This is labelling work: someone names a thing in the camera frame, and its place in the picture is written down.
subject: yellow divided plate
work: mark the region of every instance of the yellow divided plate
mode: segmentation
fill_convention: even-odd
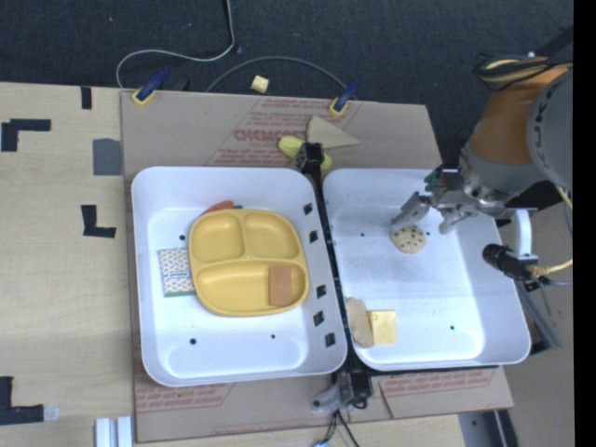
[[[277,213],[205,213],[190,229],[188,253],[196,295],[218,315],[271,315],[294,308],[308,293],[300,238]]]

